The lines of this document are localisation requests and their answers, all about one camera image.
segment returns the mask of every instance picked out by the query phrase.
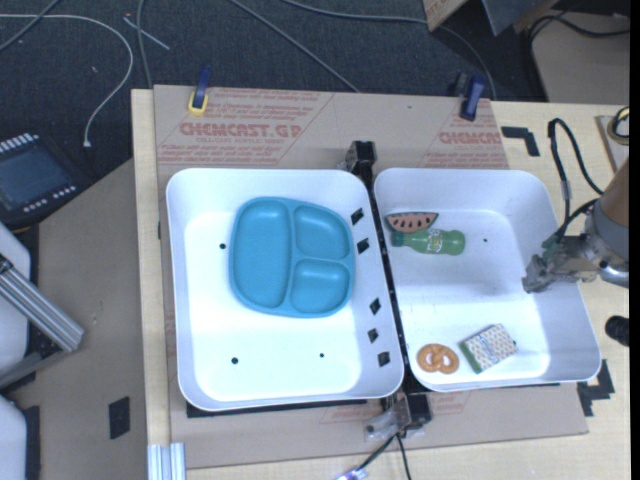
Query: watermelon slice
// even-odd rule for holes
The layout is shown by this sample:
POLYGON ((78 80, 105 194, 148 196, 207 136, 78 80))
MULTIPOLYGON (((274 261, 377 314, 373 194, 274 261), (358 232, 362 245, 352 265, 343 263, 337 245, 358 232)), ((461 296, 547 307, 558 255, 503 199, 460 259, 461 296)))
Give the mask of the watermelon slice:
POLYGON ((392 213, 386 217, 391 229, 401 233, 414 233, 427 229, 437 218, 438 214, 434 212, 392 213))

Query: wooden table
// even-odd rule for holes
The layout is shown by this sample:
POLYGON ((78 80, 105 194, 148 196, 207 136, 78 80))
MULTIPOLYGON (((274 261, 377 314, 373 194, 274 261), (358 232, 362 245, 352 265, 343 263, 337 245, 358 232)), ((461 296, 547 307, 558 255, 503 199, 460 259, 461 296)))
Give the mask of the wooden table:
MULTIPOLYGON (((529 171, 547 186, 558 220, 563 215, 558 174, 549 151, 547 123, 563 118, 578 138, 584 162, 591 177, 606 187, 613 170, 596 123, 597 116, 613 115, 619 107, 575 104, 493 102, 499 126, 527 127, 538 141, 541 158, 527 154, 520 140, 505 139, 505 150, 512 169, 529 171)), ((166 446, 171 442, 168 411, 165 329, 160 242, 159 204, 154 142, 153 93, 132 91, 133 146, 136 178, 140 288, 143 325, 147 439, 149 444, 166 446)), ((559 139, 567 176, 572 180, 577 207, 593 198, 582 182, 568 140, 559 139)), ((630 369, 629 349, 605 335, 610 316, 628 317, 628 290, 596 280, 581 286, 582 294, 616 389, 611 400, 594 403, 595 416, 588 420, 587 435, 478 444, 408 452, 412 477, 419 479, 487 478, 615 478, 631 477, 630 451, 630 369)), ((340 456, 304 461, 288 461, 215 469, 189 470, 195 479, 284 479, 329 480, 351 469, 363 456, 340 456)), ((404 478, 399 452, 394 446, 368 468, 370 478, 404 478)))

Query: dark floor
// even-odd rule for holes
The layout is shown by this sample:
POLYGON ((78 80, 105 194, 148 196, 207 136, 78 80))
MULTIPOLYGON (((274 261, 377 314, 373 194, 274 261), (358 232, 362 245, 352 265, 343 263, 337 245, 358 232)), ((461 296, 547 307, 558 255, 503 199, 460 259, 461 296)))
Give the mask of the dark floor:
MULTIPOLYGON (((37 13, 52 0, 0 0, 0 13, 37 13)), ((240 0, 305 45, 361 92, 446 95, 459 72, 482 71, 484 59, 499 100, 543 100, 523 37, 494 37, 480 0, 470 0, 431 34, 425 26, 320 16, 276 0, 240 0), (451 34, 455 32, 468 43, 451 34)), ((344 13, 424 19, 422 0, 297 0, 344 13)), ((115 29, 133 48, 128 82, 97 115, 90 149, 84 127, 124 76, 128 54, 117 36, 94 23, 45 19, 11 46, 0 46, 0 139, 24 132, 52 138, 97 180, 131 156, 129 94, 146 87, 135 30, 139 0, 62 0, 51 14, 82 15, 115 29)), ((563 0, 557 8, 630 16, 630 0, 563 0)), ((0 43, 28 21, 0 16, 0 43)), ((193 85, 211 63, 211 85, 350 91, 289 41, 225 0, 147 0, 142 28, 157 84, 193 85)))

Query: blue plate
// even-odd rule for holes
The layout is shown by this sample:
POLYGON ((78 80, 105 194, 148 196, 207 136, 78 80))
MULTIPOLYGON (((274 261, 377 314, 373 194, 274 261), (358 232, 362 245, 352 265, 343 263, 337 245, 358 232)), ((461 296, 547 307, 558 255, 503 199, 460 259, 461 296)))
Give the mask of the blue plate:
POLYGON ((231 288, 257 311, 328 316, 351 297, 351 231, 328 208, 280 197, 252 199, 236 215, 229 249, 231 288))

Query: toy wine bottle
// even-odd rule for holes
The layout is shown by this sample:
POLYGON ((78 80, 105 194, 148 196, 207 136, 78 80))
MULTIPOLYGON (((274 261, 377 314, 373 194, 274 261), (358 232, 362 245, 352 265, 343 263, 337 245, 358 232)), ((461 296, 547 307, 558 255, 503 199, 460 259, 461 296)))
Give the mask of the toy wine bottle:
POLYGON ((451 254, 456 256, 464 250, 464 234, 457 229, 444 231, 442 229, 420 229, 413 233, 394 231, 391 245, 400 247, 406 245, 423 254, 451 254))

